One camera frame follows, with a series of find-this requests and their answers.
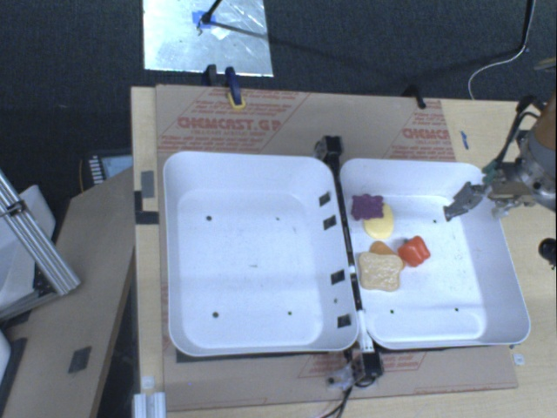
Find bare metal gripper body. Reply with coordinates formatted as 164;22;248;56
484;165;552;211

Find red bell pepper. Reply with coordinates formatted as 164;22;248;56
396;234;433;269

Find yellow oval toy food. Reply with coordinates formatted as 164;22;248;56
363;203;395;241

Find orange toy food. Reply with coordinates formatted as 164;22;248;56
368;239;406;270

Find purple grapes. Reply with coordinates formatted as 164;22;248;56
350;193;386;223

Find white plastic tray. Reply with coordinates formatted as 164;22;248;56
339;158;533;351
162;150;360;358

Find tan bread slice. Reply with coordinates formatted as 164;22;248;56
357;251;404;293

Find thin black and white rod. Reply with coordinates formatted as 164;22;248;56
331;153;374;353

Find brown cardboard board red print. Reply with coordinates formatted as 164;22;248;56
154;84;520;413

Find black cylinder on white bracket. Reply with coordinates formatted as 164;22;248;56
538;238;557;270

